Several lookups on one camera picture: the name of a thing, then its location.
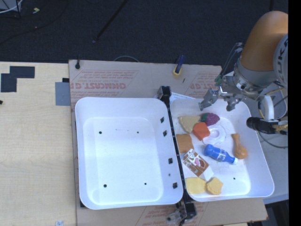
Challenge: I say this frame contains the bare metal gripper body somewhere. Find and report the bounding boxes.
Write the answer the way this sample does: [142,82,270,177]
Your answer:
[219,71,263,101]

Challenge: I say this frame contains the purple grapes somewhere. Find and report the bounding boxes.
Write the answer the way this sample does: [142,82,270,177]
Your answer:
[200,112,221,127]

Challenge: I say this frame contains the white paper sheet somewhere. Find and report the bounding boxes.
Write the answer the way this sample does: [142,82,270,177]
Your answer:
[170,91,196,102]

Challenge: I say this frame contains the yellow pizza slice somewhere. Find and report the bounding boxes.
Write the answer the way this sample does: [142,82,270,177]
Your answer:
[178,115,201,134]

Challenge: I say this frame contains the orange toy block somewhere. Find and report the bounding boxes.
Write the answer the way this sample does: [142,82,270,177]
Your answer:
[192,121,211,141]

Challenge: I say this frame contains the white fried egg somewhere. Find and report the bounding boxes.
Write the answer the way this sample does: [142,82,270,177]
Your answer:
[202,124,227,145]

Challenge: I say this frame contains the brown chicken drumstick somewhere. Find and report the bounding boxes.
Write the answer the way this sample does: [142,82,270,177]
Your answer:
[231,133,248,160]

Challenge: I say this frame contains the brown bread slice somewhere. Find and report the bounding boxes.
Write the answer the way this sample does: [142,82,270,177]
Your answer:
[175,133,195,154]

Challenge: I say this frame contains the blue bottle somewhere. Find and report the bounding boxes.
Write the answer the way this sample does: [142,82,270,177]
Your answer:
[203,144,238,165]

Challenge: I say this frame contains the thin black rod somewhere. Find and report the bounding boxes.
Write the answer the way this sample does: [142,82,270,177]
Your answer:
[163,96,190,205]

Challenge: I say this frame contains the brown and white carton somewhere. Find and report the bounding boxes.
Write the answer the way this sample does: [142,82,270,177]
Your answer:
[182,148,215,181]

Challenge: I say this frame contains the white plastic tray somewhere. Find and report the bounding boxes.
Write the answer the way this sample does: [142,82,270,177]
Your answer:
[169,98,275,202]
[74,97,184,210]

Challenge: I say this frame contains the brown cardboard board red print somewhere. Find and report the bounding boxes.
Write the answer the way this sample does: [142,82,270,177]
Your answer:
[68,59,269,226]

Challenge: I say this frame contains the yellow crimped biscuit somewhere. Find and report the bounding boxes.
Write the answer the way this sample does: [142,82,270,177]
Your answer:
[206,177,224,195]

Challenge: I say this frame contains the yellow round toy food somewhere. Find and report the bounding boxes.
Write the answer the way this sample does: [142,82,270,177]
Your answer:
[184,177,207,195]

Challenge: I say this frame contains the black cylinder on white bracket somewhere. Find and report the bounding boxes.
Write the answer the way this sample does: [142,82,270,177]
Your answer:
[246,95,289,135]

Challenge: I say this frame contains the black block with thin wires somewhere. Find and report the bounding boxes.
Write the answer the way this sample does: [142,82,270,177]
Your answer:
[175,201,198,225]
[156,85,172,101]

